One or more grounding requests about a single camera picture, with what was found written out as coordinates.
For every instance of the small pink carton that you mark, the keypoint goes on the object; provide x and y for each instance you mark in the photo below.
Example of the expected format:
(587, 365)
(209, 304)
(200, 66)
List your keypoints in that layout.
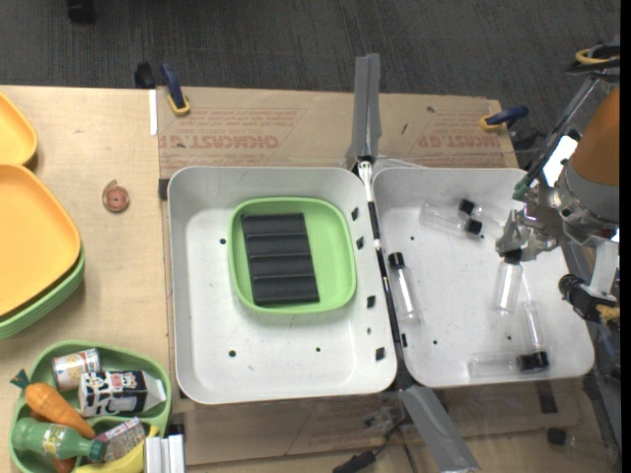
(123, 436)

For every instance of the black ribbed plastic insert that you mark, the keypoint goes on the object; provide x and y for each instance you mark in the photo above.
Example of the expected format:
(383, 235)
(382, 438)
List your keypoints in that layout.
(281, 259)

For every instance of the cow print milk carton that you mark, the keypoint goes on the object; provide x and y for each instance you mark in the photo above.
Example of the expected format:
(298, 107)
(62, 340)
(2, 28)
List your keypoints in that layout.
(118, 392)

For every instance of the black chair caster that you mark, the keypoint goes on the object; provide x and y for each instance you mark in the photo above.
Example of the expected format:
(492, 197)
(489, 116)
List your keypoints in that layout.
(80, 8)

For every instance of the pink round disc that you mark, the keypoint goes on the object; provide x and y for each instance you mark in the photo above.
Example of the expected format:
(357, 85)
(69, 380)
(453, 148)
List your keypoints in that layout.
(116, 196)

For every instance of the thin black and white rod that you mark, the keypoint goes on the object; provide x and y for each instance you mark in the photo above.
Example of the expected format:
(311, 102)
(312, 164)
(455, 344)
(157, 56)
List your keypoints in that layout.
(378, 244)

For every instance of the white and red can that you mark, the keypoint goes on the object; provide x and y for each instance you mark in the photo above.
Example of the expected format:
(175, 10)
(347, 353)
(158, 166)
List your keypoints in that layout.
(74, 368)

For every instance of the orange carrot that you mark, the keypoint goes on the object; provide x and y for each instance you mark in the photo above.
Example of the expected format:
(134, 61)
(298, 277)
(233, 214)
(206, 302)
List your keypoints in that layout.
(51, 402)

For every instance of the black cylinder on white bracket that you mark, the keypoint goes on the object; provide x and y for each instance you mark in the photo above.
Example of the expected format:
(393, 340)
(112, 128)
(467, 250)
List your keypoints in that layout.
(594, 301)

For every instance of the white plastic tray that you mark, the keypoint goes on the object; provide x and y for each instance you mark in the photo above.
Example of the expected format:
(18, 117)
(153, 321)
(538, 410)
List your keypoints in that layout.
(207, 323)
(458, 293)

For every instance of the brown cardboard board red print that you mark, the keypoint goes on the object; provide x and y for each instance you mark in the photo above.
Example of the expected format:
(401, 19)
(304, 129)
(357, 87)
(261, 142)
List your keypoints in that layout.
(325, 126)

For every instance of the yellow banana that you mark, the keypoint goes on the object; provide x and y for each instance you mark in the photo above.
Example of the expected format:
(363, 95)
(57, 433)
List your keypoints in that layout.
(123, 463)

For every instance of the green bottle yellow label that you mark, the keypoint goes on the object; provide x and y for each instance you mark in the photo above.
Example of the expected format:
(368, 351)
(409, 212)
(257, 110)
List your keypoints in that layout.
(47, 440)

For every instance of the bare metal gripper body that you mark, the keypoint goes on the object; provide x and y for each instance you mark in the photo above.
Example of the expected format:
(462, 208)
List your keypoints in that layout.
(547, 217)

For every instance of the green divided plate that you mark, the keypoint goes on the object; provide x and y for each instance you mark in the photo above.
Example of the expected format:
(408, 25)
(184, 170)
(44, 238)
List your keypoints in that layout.
(158, 377)

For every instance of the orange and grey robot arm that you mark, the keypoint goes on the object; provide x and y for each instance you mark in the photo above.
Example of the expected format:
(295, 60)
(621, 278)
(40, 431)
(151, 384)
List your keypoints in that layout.
(599, 141)

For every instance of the clear plastic bottle black cap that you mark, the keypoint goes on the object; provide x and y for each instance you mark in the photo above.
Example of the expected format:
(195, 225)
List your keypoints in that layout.
(567, 441)
(467, 207)
(531, 323)
(405, 289)
(441, 217)
(493, 365)
(509, 284)

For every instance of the green square plate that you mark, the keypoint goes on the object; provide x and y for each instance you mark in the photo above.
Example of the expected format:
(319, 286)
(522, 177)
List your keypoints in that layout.
(340, 244)

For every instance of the yellow plate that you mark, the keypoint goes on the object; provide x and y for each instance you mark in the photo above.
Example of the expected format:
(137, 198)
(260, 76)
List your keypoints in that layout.
(34, 239)
(15, 131)

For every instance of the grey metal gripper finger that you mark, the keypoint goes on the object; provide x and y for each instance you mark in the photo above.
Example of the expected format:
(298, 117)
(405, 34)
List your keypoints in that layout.
(506, 239)
(530, 252)

